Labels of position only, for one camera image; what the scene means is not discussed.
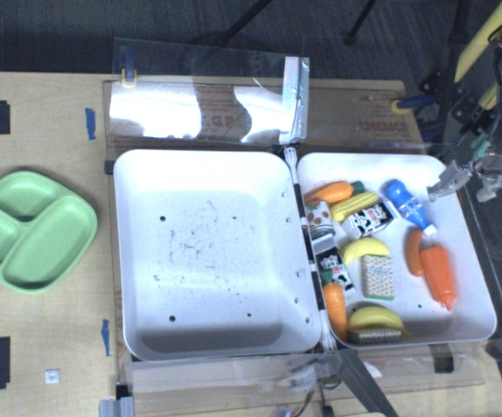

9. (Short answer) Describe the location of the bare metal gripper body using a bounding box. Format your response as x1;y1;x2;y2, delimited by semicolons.
472;115;502;177

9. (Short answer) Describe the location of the blue bottle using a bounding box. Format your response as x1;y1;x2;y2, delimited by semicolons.
383;179;438;238

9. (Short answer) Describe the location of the orange sausage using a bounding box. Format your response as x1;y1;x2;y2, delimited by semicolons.
405;228;426;277

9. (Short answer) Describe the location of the cow print carton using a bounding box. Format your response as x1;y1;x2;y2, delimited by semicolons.
347;202;395;239
311;235;357;295

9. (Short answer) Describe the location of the orange bottle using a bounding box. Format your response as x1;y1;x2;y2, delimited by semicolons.
419;244;457;311

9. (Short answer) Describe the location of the yellow corn cob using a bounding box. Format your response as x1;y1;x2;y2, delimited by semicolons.
329;190;380;223

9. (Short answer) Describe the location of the yellow banana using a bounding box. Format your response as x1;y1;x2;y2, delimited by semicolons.
347;305;411;338
340;236;391;266

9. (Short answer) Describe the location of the orange carrot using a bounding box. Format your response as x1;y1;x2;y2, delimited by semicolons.
303;180;366;206
320;271;349;342

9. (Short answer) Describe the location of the pale patterned carton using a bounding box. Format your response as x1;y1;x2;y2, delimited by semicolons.
360;253;396;301

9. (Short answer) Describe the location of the white plastic tray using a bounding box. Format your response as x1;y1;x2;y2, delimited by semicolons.
112;148;324;362
296;152;499;350

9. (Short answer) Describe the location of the brown patterned packet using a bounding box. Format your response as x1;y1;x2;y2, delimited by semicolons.
347;327;404;346

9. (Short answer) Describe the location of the green divided plate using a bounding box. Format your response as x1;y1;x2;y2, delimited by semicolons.
0;170;99;295

